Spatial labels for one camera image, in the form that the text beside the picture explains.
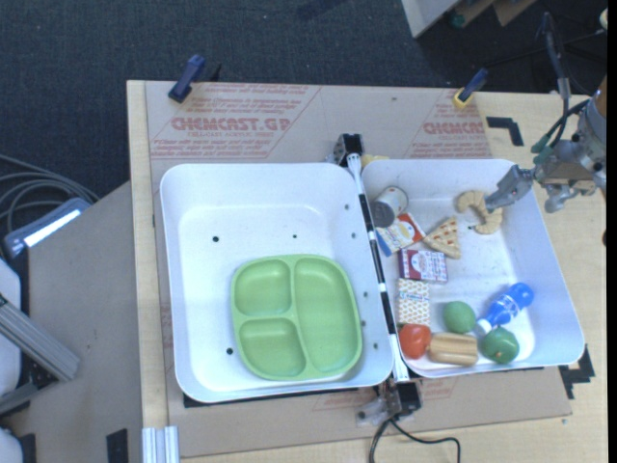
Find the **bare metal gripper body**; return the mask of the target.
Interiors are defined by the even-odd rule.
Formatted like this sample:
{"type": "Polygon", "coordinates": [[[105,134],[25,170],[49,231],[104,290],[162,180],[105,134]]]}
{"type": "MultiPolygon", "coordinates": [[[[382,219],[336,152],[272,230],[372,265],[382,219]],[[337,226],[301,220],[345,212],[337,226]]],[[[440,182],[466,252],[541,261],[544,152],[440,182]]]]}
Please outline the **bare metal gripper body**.
{"type": "Polygon", "coordinates": [[[606,187],[605,144],[591,138],[560,140],[534,159],[534,178],[543,185],[563,185],[582,192],[606,187]]]}

